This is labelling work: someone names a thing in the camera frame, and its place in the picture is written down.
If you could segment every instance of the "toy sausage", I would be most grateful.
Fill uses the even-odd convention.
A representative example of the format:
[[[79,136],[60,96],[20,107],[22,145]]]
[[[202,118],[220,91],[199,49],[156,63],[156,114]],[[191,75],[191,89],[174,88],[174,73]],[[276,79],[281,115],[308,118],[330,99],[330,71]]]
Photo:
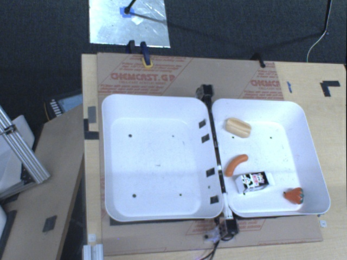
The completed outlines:
[[[236,118],[227,119],[226,130],[231,134],[234,134],[241,138],[247,138],[250,135],[251,129],[252,127],[250,126],[250,124],[242,120]]]
[[[234,170],[236,169],[236,167],[239,164],[246,162],[247,160],[248,160],[248,156],[246,154],[242,154],[242,155],[235,157],[227,166],[227,168],[224,172],[224,175],[227,177],[233,176]]]

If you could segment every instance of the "yellow clamp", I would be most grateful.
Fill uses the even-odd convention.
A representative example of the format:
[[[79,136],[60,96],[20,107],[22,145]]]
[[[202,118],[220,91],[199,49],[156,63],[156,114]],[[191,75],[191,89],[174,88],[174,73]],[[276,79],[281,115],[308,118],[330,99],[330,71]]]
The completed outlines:
[[[143,65],[145,66],[145,68],[150,69],[150,68],[152,68],[152,67],[153,67],[153,62],[152,62],[152,59],[150,59],[150,61],[151,61],[151,63],[150,63],[149,65],[147,65],[147,64],[146,64],[146,62],[145,62],[145,58],[144,58],[144,57],[142,57],[142,63],[143,63]]]

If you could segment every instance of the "toy food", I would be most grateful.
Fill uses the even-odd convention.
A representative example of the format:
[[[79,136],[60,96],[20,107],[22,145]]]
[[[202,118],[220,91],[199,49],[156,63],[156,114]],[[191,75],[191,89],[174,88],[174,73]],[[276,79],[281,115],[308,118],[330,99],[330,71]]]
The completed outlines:
[[[226,130],[231,134],[234,134],[241,138],[247,138],[250,135],[251,129],[252,127],[250,126],[250,124],[242,120],[236,118],[227,119]]]
[[[284,197],[292,203],[302,204],[304,202],[303,189],[300,187],[289,192],[284,192]]]
[[[243,163],[243,162],[246,162],[248,160],[248,156],[246,154],[242,154],[242,155],[239,155],[237,157],[235,157],[230,163],[229,165],[227,166],[225,172],[224,172],[224,175],[226,177],[230,177],[230,176],[233,176],[234,174],[234,170],[236,169],[236,167]]]
[[[269,185],[275,185],[271,173],[252,172],[235,177],[235,183],[239,193],[260,191]]]

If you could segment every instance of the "wooden table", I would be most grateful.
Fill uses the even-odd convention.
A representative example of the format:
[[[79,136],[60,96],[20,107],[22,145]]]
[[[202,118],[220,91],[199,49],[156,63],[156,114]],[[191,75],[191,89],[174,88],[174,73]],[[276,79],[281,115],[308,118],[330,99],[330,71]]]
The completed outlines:
[[[218,249],[214,259],[342,259],[347,255],[346,209],[346,69],[342,64],[275,62],[283,97],[299,104],[305,111],[314,145],[331,198],[331,208],[319,220],[323,241],[246,248]],[[84,118],[88,107],[97,103],[97,56],[82,57]],[[329,87],[325,96],[323,81],[338,81],[340,87]],[[98,131],[98,121],[89,131]],[[99,145],[85,142],[87,231],[94,233],[89,244],[101,243]],[[201,250],[107,256],[118,259],[197,259],[206,255]]]
[[[60,260],[83,170],[82,105],[44,125],[35,155],[51,177],[3,206],[16,211],[3,260]]]

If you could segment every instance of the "cardboard sheet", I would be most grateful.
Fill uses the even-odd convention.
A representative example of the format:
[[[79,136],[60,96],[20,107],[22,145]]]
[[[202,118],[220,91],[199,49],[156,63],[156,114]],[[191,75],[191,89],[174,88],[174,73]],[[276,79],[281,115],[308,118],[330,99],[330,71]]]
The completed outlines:
[[[98,106],[113,93],[194,97],[202,84],[214,86],[213,100],[283,100],[275,64],[256,61],[152,56],[146,69],[140,55],[98,54]],[[101,111],[99,111],[102,243],[106,256],[211,248],[203,235],[213,220],[118,223],[105,210]],[[237,247],[322,241],[317,216],[239,220],[240,233],[221,244]]]

